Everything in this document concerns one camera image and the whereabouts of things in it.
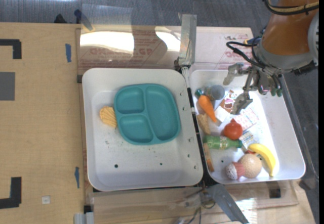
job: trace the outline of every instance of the green toy bottle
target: green toy bottle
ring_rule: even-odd
[[[241,148],[241,140],[231,140],[225,136],[211,136],[206,135],[204,138],[204,143],[207,143],[210,149],[229,149],[229,148]]]

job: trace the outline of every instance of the red tomato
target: red tomato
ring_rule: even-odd
[[[237,140],[243,134],[242,126],[237,123],[234,119],[224,127],[224,135],[231,140]]]

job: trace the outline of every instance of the wooden table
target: wooden table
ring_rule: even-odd
[[[0,199],[10,198],[11,178],[21,177],[21,203],[0,209],[0,223],[73,223],[73,215],[84,210],[82,108],[76,81],[79,28],[0,23],[0,39],[22,43],[21,59],[13,59],[11,46],[0,46],[0,72],[15,73],[14,100],[0,101]],[[251,223],[314,223],[304,190],[293,184],[298,204],[249,210],[251,218],[246,217]],[[202,220],[229,222],[219,212]]]

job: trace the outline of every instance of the teal plate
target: teal plate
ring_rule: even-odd
[[[121,136],[135,145],[154,145],[173,140],[181,129],[179,112],[171,92],[158,84],[121,88],[114,97]]]

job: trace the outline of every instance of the yellow banana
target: yellow banana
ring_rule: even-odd
[[[273,153],[263,144],[260,143],[253,143],[249,145],[249,150],[260,154],[266,161],[269,169],[270,169],[270,176],[273,176],[273,169],[275,166],[275,158]]]

